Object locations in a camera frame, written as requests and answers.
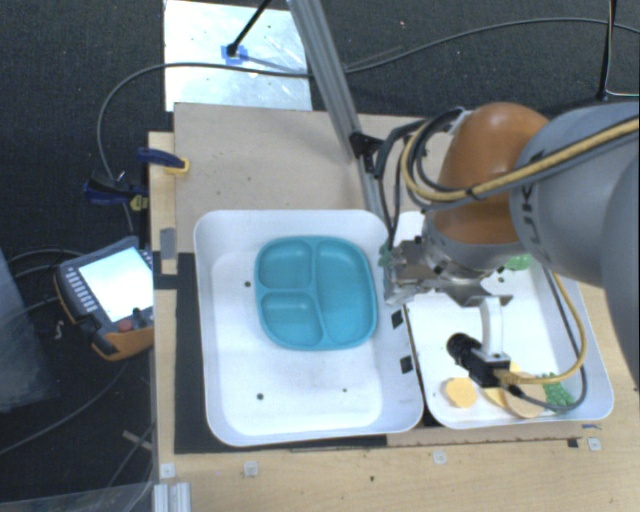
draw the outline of black floor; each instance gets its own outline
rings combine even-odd
[[[324,5],[347,64],[485,25],[574,18],[471,35],[349,75],[361,112],[432,115],[456,105],[506,100],[553,115],[592,103],[598,89],[605,26],[575,18],[605,20],[606,1]],[[92,171],[101,171],[95,123],[105,95],[123,77],[163,60],[162,17],[162,0],[0,3],[0,249],[7,259],[36,247],[90,252],[127,234],[120,208],[88,205],[82,184]],[[637,30],[640,3],[620,2],[617,19]],[[637,33],[616,30],[611,89],[637,91],[639,42]],[[320,108],[315,90],[313,95]],[[161,75],[128,86],[105,118],[105,149],[114,170],[126,171],[129,181],[141,180],[135,150],[149,130],[168,128]],[[139,220],[134,218],[136,229],[144,224]],[[52,261],[28,260],[14,270]],[[53,294],[44,274],[19,281],[27,305]],[[65,324],[56,336],[63,318],[55,305],[33,314],[59,397],[0,414],[0,453],[77,409],[122,368],[98,358],[73,326]],[[81,415],[0,455],[0,502],[105,487],[132,446],[122,432],[141,434],[149,424],[148,359],[141,355]],[[140,450],[115,484],[144,480],[148,461]]]

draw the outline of yellow clamp pad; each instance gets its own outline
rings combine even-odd
[[[164,172],[167,172],[169,174],[187,174],[189,172],[189,169],[191,169],[191,162],[189,162],[189,160],[187,160],[186,158],[181,158],[180,160],[182,160],[184,162],[184,167],[182,168],[178,168],[178,167],[165,167],[164,168]]]

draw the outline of black mat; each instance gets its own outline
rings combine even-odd
[[[200,345],[200,311],[193,254],[180,254],[178,257],[177,289],[175,453],[375,447],[387,444],[385,436],[349,437],[253,448],[235,448],[220,442],[209,430],[206,419]]]

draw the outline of black connector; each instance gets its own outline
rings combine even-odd
[[[486,361],[478,352],[482,344],[466,334],[458,333],[449,338],[447,352],[455,359],[458,366],[462,366],[469,372],[469,377],[483,388],[496,388],[500,381],[494,375],[495,370],[508,370],[511,361]]]

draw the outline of blue plate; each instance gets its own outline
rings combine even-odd
[[[376,328],[369,263],[362,250],[346,240],[273,240],[256,258],[255,283],[262,328],[283,347],[351,348]]]

